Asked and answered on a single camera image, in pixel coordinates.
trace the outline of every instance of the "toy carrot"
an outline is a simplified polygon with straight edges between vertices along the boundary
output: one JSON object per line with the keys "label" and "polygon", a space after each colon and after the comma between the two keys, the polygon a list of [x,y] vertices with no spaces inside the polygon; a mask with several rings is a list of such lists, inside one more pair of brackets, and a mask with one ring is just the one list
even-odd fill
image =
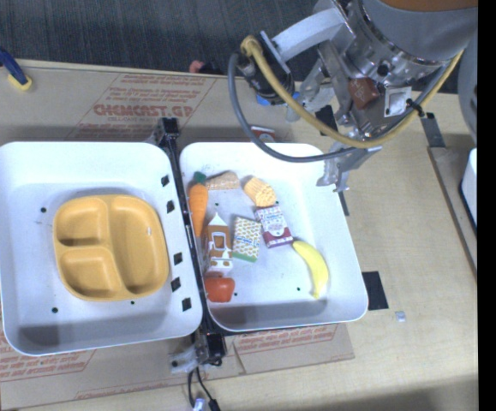
{"label": "toy carrot", "polygon": [[194,235],[196,237],[200,237],[202,234],[204,218],[206,217],[209,193],[204,185],[205,180],[206,176],[204,174],[195,172],[195,184],[188,191],[188,206],[190,207],[190,217],[193,221]]}

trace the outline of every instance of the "cardboard sheet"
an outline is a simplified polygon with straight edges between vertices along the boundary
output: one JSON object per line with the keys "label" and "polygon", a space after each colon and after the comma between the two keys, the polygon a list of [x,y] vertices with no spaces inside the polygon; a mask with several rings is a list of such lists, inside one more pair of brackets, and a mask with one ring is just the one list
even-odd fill
{"label": "cardboard sheet", "polygon": [[[177,117],[180,147],[195,140],[245,140],[228,102],[226,79],[125,68],[19,61],[33,79],[21,92],[0,68],[0,146],[10,141],[144,141],[163,116]],[[262,107],[238,82],[253,125],[273,128],[291,141],[283,107]],[[346,325],[263,331],[226,338],[228,354],[206,378],[308,366],[354,358]],[[109,396],[185,384],[172,374],[168,355],[188,339],[98,348],[31,357],[13,350],[3,334],[0,305],[0,399],[2,409]]]}

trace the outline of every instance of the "toy banana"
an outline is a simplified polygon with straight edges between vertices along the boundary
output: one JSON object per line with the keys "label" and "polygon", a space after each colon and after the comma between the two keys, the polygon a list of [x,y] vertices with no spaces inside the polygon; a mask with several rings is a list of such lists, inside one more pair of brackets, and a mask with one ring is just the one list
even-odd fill
{"label": "toy banana", "polygon": [[330,278],[326,261],[316,248],[304,241],[294,241],[292,246],[307,263],[313,278],[313,297],[319,299]]}

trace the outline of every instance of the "white box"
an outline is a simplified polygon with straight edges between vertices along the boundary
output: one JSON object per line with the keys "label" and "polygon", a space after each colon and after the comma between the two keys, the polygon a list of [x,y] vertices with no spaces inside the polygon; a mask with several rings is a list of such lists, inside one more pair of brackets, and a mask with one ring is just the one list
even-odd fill
{"label": "white box", "polygon": [[473,149],[469,154],[469,161],[464,170],[461,190],[463,191],[464,200],[469,208],[470,215],[474,224],[478,225],[478,187],[477,187],[477,149]]}

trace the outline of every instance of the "toy food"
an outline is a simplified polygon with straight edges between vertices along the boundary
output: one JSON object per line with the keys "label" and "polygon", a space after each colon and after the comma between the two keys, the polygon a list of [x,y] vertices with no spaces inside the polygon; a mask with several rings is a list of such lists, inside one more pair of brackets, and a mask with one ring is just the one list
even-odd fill
{"label": "toy food", "polygon": [[257,209],[255,211],[255,218],[261,222],[263,240],[268,248],[287,245],[293,242],[293,236],[278,205]]}
{"label": "toy food", "polygon": [[294,241],[292,247],[307,263],[313,279],[313,297],[319,299],[330,278],[326,261],[316,248],[304,241]]}
{"label": "toy food", "polygon": [[204,230],[203,246],[208,271],[227,272],[232,269],[230,232],[226,222],[216,213]]}
{"label": "toy food", "polygon": [[204,218],[206,217],[207,201],[209,194],[204,182],[206,176],[201,172],[194,174],[195,184],[188,191],[188,207],[190,217],[193,222],[194,235],[200,237],[204,228]]}
{"label": "toy food", "polygon": [[230,277],[205,277],[207,299],[215,303],[226,303],[230,301],[236,286]]}
{"label": "toy food", "polygon": [[231,190],[234,188],[240,188],[240,180],[234,172],[227,171],[206,180],[207,190]]}
{"label": "toy food", "polygon": [[234,221],[232,257],[255,262],[259,256],[260,236],[260,223],[245,217],[237,217]]}
{"label": "toy food", "polygon": [[258,207],[274,206],[276,204],[276,194],[272,187],[253,177],[244,186],[244,192]]}

